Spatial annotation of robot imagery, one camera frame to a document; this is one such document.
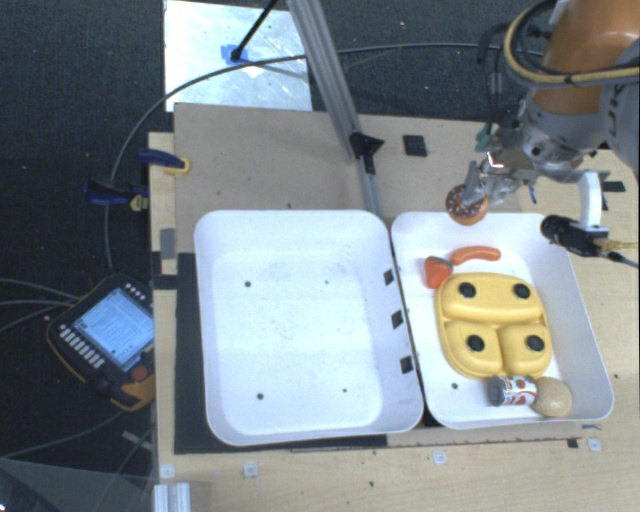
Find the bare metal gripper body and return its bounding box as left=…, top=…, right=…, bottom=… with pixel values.
left=478, top=130, right=587, bottom=197

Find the brown sprinkled doughnut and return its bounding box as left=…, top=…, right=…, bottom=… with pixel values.
left=445, top=183, right=490, bottom=227

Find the orange sausage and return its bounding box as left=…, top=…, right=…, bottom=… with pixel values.
left=449, top=244, right=502, bottom=267

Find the red strawberry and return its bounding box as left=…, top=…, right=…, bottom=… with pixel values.
left=424, top=255, right=454, bottom=290

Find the yellow divided plate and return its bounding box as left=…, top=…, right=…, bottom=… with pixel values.
left=433, top=271, right=553, bottom=382

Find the white plastic tray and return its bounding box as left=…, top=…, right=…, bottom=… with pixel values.
left=193, top=208, right=426, bottom=448
left=389, top=210, right=616, bottom=432

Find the brown cardboard board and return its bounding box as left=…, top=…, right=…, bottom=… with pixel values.
left=172, top=102, right=617, bottom=454

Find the white and red can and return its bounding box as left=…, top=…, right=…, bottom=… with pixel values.
left=485, top=374, right=539, bottom=408

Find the tan potato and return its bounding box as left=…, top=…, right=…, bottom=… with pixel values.
left=530, top=375, right=574, bottom=419

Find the black cylinder on white bracket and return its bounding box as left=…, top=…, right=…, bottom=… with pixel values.
left=539, top=169, right=612, bottom=259

